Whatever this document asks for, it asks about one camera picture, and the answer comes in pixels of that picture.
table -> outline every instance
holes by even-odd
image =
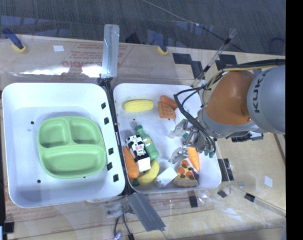
[[[59,69],[76,61],[100,61],[101,41],[18,35],[29,53],[15,53],[8,39],[0,39],[0,90],[13,82],[50,82],[57,76],[17,77],[35,69]],[[80,57],[81,47],[92,49]],[[168,47],[163,56],[153,45],[121,43],[117,78],[120,83],[191,85],[195,76],[193,63],[182,63],[178,57],[190,56],[189,62],[207,65],[214,50]],[[224,52],[237,63],[283,59],[281,56]],[[214,64],[206,74],[217,70]],[[0,99],[0,119],[2,101]],[[4,147],[4,129],[2,147]],[[217,141],[217,157],[222,164],[223,179],[214,189],[186,190],[175,193],[148,194],[147,198],[166,225],[165,231],[146,232],[135,214],[126,213],[126,225],[135,239],[281,239],[286,225],[286,142],[283,135],[265,134],[263,140],[232,143]],[[109,200],[82,201],[48,207],[24,209],[8,195],[5,149],[2,149],[6,221],[14,222],[8,239],[114,239],[113,230],[121,197]],[[127,234],[120,219],[117,231]]]

yellow corn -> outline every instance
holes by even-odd
[[[141,112],[151,110],[153,107],[154,102],[150,99],[133,99],[124,104],[124,109],[127,112]]]

toy pizza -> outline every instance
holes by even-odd
[[[172,183],[179,187],[196,187],[198,186],[199,175],[196,170],[191,167],[191,163],[188,158],[183,159],[177,169],[177,177],[174,178]]]

orange carrot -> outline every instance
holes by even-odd
[[[178,108],[176,101],[166,95],[160,96],[160,101],[171,106],[174,110]]]
[[[189,155],[189,160],[191,161],[192,165],[195,167],[197,171],[200,170],[200,161],[198,159],[198,152],[196,148],[193,146],[189,146],[187,148],[187,153]]]
[[[135,160],[128,150],[127,147],[123,147],[123,154],[125,157],[125,163],[126,163],[126,168],[127,168],[127,174],[128,177],[131,179],[135,179],[140,175],[140,171],[138,169],[137,164],[135,163]]]

green plate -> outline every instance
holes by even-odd
[[[38,129],[43,169],[56,178],[78,178],[100,172],[107,156],[99,126],[83,116],[53,117]]]

